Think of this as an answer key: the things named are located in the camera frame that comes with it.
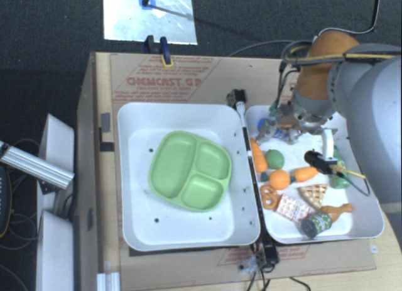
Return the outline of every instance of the toy chicken leg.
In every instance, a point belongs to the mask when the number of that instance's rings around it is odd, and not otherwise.
[[[322,231],[329,229],[333,222],[338,220],[344,212],[353,212],[353,206],[344,204],[340,207],[323,206],[318,213],[301,221],[301,230],[309,238],[314,238]]]

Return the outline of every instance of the toy pretzel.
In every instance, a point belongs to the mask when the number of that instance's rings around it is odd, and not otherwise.
[[[262,185],[259,188],[259,192],[263,198],[263,207],[269,210],[274,209],[278,201],[278,193],[276,190],[269,185]]]

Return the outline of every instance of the black floor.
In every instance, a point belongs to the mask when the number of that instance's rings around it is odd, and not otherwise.
[[[172,45],[173,53],[224,56],[260,41],[311,39],[329,26],[362,31],[370,26],[374,4],[374,0],[192,1],[198,45]],[[401,7],[401,0],[381,0],[375,32],[357,39],[401,46]],[[102,0],[0,0],[0,140],[40,141],[48,113],[74,127],[90,51],[142,52],[139,43],[104,40],[102,15]],[[279,57],[281,49],[266,46],[243,55]],[[33,180],[18,187],[15,212],[26,216],[36,212],[35,190]],[[29,236],[27,223],[16,229]],[[0,240],[6,243],[14,245],[16,240],[10,236]],[[0,264],[18,274],[29,290],[35,289],[35,261],[35,241],[19,251],[0,249]],[[0,268],[0,290],[22,288]]]

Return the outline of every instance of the can lid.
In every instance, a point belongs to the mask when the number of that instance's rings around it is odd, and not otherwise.
[[[318,233],[318,230],[317,230],[317,227],[316,227],[315,223],[309,218],[306,218],[306,219],[301,221],[301,230],[309,238],[313,238]]]

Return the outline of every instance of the toy pizza slice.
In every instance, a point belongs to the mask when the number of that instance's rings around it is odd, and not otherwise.
[[[299,187],[301,196],[315,209],[320,209],[328,184]]]

